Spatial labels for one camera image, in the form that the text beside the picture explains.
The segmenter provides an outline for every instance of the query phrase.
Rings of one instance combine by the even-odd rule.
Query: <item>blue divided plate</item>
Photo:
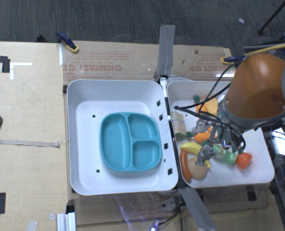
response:
[[[106,116],[99,140],[105,164],[116,171],[149,170],[161,160],[159,130],[144,114],[119,112]]]

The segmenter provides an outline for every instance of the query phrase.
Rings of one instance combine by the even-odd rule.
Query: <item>dark floor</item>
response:
[[[284,0],[0,0],[0,41],[73,40],[159,43],[161,24],[176,25],[175,44],[230,48],[278,40],[285,7],[258,29]]]

